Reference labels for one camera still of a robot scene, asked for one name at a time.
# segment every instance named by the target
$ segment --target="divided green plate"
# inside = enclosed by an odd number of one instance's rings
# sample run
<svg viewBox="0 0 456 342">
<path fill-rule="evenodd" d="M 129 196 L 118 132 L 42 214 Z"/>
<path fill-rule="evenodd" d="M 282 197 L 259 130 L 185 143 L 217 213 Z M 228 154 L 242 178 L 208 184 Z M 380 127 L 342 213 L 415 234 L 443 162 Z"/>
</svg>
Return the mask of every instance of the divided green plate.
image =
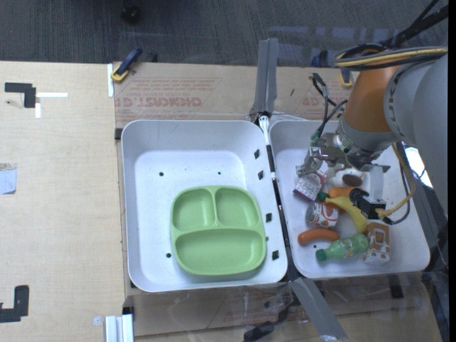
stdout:
<svg viewBox="0 0 456 342">
<path fill-rule="evenodd" d="M 240 274 L 256 269 L 266 256 L 257 201 L 239 187 L 179 193 L 172 203 L 171 237 L 177 262 L 194 275 Z"/>
</svg>

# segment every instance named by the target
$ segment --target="dark floor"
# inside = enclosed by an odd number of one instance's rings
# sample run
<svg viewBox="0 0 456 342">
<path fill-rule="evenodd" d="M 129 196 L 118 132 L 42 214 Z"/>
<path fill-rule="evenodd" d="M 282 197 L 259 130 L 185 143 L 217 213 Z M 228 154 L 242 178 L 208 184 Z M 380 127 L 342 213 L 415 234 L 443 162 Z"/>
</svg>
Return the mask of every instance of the dark floor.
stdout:
<svg viewBox="0 0 456 342">
<path fill-rule="evenodd" d="M 141 46 L 159 62 L 255 66 L 258 42 L 277 37 L 280 66 L 311 66 L 324 50 L 331 65 L 340 49 L 406 29 L 431 1 L 134 0 L 141 17 L 129 24 L 122 0 L 0 0 L 0 60 L 108 63 Z M 446 19 L 407 44 L 447 45 L 447 31 Z"/>
</svg>

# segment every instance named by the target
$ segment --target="soda can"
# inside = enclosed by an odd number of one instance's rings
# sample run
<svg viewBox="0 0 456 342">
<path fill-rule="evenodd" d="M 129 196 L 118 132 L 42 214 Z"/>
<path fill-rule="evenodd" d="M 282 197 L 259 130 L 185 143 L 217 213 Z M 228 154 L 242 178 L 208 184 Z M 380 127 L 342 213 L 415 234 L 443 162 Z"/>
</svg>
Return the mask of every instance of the soda can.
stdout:
<svg viewBox="0 0 456 342">
<path fill-rule="evenodd" d="M 306 222 L 332 229 L 336 226 L 339 212 L 324 203 L 312 202 L 306 211 Z"/>
</svg>

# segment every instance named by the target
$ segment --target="black caster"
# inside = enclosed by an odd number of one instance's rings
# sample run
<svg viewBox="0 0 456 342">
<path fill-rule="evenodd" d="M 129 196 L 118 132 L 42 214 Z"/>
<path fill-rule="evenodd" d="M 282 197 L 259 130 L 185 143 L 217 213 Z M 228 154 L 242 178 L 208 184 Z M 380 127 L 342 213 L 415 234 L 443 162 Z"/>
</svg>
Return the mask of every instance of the black caster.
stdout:
<svg viewBox="0 0 456 342">
<path fill-rule="evenodd" d="M 140 18 L 141 15 L 141 10 L 135 5 L 129 6 L 129 7 L 124 7 L 122 9 L 122 13 L 120 16 L 122 16 L 123 19 L 128 21 L 129 23 L 136 23 L 138 19 Z"/>
</svg>

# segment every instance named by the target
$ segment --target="yellow banana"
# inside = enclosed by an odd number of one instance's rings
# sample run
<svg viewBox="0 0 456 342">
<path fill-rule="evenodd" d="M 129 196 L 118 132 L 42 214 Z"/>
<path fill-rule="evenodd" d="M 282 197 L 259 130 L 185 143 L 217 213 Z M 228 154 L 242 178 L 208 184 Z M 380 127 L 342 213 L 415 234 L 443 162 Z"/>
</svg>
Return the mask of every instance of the yellow banana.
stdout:
<svg viewBox="0 0 456 342">
<path fill-rule="evenodd" d="M 364 233 L 366 227 L 368 226 L 367 218 L 361 213 L 361 210 L 353 205 L 350 201 L 350 198 L 347 196 L 339 196 L 330 198 L 327 197 L 325 202 L 329 204 L 337 205 L 338 207 L 345 210 L 347 213 L 350 214 L 353 223 L 355 224 L 355 228 L 358 233 Z"/>
</svg>

